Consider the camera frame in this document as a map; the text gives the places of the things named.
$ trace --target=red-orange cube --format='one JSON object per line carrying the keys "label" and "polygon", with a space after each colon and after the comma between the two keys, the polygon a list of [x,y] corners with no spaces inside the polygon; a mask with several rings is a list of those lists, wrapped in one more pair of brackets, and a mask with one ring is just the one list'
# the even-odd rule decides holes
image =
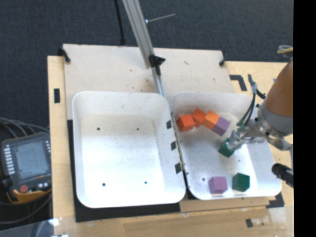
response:
{"label": "red-orange cube", "polygon": [[180,132],[185,132],[185,131],[191,130],[195,124],[196,123],[194,122],[191,114],[181,115],[177,119],[177,125],[178,125]]}
{"label": "red-orange cube", "polygon": [[203,122],[203,125],[212,130],[214,128],[214,126],[216,125],[218,119],[219,119],[219,115],[216,114],[215,112],[213,111],[209,111],[207,114],[206,114],[206,117],[204,119],[204,122]]}
{"label": "red-orange cube", "polygon": [[196,127],[199,127],[201,124],[203,124],[206,113],[201,111],[199,108],[196,108],[192,114],[192,117],[196,122]]}

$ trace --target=white tray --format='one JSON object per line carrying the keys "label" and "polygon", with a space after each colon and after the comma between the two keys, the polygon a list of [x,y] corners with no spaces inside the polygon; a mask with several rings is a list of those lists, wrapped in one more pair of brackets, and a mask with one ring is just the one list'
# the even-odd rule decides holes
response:
{"label": "white tray", "polygon": [[[189,190],[198,199],[223,199],[236,197],[270,197],[281,191],[281,181],[271,171],[274,164],[268,143],[243,145],[230,158],[218,153],[222,142],[236,129],[251,102],[244,94],[178,94],[172,100],[172,110],[177,119],[181,114],[192,114],[195,108],[204,112],[212,110],[231,122],[228,131],[220,136],[200,126],[187,132],[179,132]],[[250,188],[245,192],[232,189],[232,178],[238,172],[250,176]],[[212,195],[208,181],[213,176],[225,176],[228,190],[222,195]]]}
{"label": "white tray", "polygon": [[73,100],[73,123],[82,204],[139,206],[176,203],[184,197],[165,98],[156,93],[80,92]]}

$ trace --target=wooden table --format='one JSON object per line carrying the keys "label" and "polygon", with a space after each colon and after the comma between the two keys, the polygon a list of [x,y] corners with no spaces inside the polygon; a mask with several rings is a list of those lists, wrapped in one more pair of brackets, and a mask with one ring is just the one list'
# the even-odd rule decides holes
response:
{"label": "wooden table", "polygon": [[[226,199],[199,201],[183,199],[180,213],[117,218],[93,222],[76,223],[70,168],[67,111],[65,96],[64,58],[48,57],[49,118],[52,148],[52,195],[53,217],[59,219],[55,234],[70,236],[272,236],[294,235],[293,189],[282,183],[284,207],[267,206],[276,197],[255,197],[247,199]],[[229,75],[252,77],[261,92],[268,93],[273,79],[285,63],[225,62],[223,69]],[[242,91],[239,81],[231,81],[235,93],[251,95]],[[60,101],[56,103],[55,89],[59,89]],[[276,162],[291,165],[288,152],[271,147]]]}

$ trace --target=red button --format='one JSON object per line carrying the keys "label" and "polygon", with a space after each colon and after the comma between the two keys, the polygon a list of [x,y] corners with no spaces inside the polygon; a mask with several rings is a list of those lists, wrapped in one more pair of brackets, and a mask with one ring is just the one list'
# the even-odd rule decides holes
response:
{"label": "red button", "polygon": [[29,187],[27,187],[25,184],[20,187],[21,193],[27,193],[28,190],[29,190]]}

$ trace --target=purple block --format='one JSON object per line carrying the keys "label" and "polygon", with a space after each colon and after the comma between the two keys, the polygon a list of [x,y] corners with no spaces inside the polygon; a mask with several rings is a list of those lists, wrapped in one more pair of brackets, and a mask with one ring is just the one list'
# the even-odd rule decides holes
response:
{"label": "purple block", "polygon": [[226,178],[224,176],[214,176],[208,181],[209,190],[212,194],[222,194],[227,188]]}
{"label": "purple block", "polygon": [[227,119],[224,119],[223,117],[219,117],[212,131],[222,136],[227,131],[230,124],[231,123]]}

